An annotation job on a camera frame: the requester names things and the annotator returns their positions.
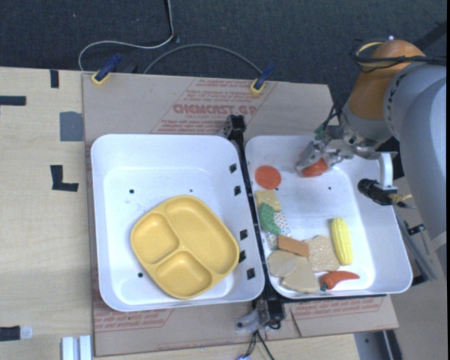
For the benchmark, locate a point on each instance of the yellow divided plate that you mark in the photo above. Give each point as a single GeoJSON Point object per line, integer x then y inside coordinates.
{"type": "Point", "coordinates": [183, 246]}

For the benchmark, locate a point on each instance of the yellow square cracker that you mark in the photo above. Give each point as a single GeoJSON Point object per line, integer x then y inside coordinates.
{"type": "Point", "coordinates": [267, 199]}

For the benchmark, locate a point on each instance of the tan round biscuit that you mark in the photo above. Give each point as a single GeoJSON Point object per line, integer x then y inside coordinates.
{"type": "Point", "coordinates": [281, 263]}

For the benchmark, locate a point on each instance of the green lettuce leaf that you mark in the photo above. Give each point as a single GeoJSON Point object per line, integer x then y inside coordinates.
{"type": "Point", "coordinates": [267, 218]}

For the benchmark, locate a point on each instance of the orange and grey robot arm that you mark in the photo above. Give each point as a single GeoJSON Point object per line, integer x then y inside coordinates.
{"type": "Point", "coordinates": [416, 103]}

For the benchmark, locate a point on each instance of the red chili pepper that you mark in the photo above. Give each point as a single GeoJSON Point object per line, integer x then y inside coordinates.
{"type": "Point", "coordinates": [337, 278]}

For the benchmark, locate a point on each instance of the white patterned packet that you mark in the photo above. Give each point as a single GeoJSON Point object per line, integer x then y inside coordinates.
{"type": "Point", "coordinates": [283, 221]}

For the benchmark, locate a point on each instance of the tan wedge-shaped bread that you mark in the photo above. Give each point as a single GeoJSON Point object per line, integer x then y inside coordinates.
{"type": "Point", "coordinates": [302, 278]}

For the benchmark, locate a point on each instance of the black cylinder on white bracket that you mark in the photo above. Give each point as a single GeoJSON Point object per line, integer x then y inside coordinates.
{"type": "Point", "coordinates": [375, 191]}

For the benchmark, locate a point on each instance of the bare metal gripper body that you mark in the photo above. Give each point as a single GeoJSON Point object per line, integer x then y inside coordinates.
{"type": "Point", "coordinates": [339, 141]}

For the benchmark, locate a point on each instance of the tan bread slice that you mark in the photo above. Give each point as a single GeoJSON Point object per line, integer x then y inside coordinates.
{"type": "Point", "coordinates": [323, 255]}

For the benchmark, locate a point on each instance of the brown cardboard board red print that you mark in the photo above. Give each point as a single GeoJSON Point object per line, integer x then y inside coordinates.
{"type": "Point", "coordinates": [135, 103]}

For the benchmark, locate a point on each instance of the yellow corn cob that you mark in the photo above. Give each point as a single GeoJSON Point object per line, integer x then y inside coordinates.
{"type": "Point", "coordinates": [341, 241]}

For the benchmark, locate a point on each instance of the red toy tomato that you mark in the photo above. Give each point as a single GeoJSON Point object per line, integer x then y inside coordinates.
{"type": "Point", "coordinates": [315, 169]}

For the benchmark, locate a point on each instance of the white plastic tray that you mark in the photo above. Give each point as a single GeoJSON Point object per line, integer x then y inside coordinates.
{"type": "Point", "coordinates": [311, 204]}
{"type": "Point", "coordinates": [165, 163]}

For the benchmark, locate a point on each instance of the thin black rod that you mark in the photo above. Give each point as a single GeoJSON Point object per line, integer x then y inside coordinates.
{"type": "Point", "coordinates": [250, 201]}

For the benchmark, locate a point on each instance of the orange round tomato slice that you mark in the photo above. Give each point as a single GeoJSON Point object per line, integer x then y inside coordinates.
{"type": "Point", "coordinates": [268, 177]}

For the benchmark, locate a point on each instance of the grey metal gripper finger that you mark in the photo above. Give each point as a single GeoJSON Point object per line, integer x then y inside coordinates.
{"type": "Point", "coordinates": [308, 156]}
{"type": "Point", "coordinates": [333, 160]}

